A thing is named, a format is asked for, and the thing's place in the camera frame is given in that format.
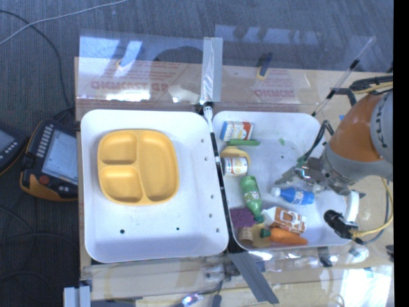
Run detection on yellow bowl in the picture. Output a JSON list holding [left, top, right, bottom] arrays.
[[219, 145, 251, 169]]

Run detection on orange carrot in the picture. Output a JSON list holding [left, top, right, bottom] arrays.
[[259, 227, 309, 246]]

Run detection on green plastic bottle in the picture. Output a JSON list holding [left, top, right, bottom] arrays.
[[239, 175, 265, 224]]

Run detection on blue plastic bottle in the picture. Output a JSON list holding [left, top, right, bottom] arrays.
[[270, 186, 316, 206]]

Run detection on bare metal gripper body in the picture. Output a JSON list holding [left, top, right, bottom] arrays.
[[300, 156, 353, 196]]

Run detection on white can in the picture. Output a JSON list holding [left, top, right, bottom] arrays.
[[222, 157, 249, 177]]

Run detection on brown cardboard board red print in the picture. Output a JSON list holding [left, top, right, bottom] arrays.
[[73, 56, 394, 301]]

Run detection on purple grapes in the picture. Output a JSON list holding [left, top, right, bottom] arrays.
[[229, 207, 257, 230]]

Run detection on orange and white carton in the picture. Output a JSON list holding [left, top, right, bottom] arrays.
[[261, 205, 307, 235]]

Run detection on white plastic tray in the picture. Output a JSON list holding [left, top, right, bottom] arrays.
[[79, 108, 230, 264], [212, 110, 353, 252]]

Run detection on black cylinder on white bracket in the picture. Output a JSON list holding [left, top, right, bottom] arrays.
[[323, 190, 360, 240]]

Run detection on blue white red carton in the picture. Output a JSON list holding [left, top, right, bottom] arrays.
[[219, 120, 255, 143]]

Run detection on yellow divided plate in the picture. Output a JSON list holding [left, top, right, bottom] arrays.
[[96, 129, 180, 207]]

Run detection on green bean pod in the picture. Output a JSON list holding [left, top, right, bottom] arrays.
[[228, 138, 261, 147]]

